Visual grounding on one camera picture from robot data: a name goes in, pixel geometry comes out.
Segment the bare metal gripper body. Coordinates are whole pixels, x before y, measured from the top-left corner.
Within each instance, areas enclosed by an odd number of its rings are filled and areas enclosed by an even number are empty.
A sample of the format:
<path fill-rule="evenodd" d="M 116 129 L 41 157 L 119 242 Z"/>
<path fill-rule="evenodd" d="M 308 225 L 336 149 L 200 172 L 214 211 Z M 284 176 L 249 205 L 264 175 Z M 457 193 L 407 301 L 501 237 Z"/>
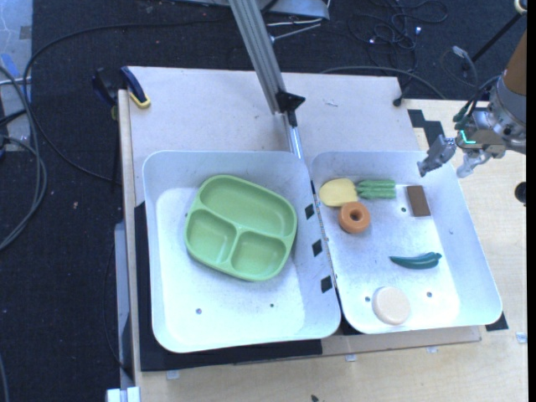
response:
<path fill-rule="evenodd" d="M 526 125 L 509 112 L 477 107 L 455 123 L 456 144 L 473 156 L 500 158 L 506 152 L 527 151 Z"/>

